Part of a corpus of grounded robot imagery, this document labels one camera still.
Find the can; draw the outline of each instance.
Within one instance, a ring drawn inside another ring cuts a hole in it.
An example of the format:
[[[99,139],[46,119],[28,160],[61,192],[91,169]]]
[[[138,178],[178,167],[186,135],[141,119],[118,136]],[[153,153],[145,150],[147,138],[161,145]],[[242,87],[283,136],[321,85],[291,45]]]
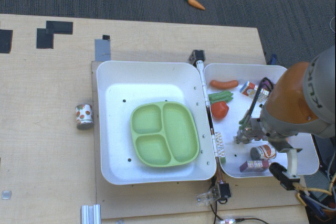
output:
[[[90,104],[76,106],[77,129],[87,130],[93,127],[93,113]]]
[[[267,160],[274,159],[277,152],[273,146],[267,144],[251,148],[250,155],[253,160]]]

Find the carrot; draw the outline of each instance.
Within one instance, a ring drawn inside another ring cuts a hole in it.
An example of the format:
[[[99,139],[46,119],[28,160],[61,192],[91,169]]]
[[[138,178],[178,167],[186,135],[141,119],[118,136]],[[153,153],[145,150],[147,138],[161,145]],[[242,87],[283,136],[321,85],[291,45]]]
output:
[[[197,0],[185,0],[188,2],[189,5],[201,9],[201,10],[205,10],[205,7],[203,7]]]
[[[226,90],[226,89],[237,87],[239,83],[238,83],[238,80],[231,80],[231,81],[225,81],[225,82],[212,80],[210,81],[210,85],[217,89]]]

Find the green plate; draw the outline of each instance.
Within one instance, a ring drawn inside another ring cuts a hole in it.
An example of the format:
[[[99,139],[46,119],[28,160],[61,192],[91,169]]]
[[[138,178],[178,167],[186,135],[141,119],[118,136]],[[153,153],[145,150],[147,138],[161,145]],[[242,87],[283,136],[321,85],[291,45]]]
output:
[[[186,164],[200,151],[194,119],[177,102],[137,107],[131,115],[131,133],[138,158],[152,167]]]

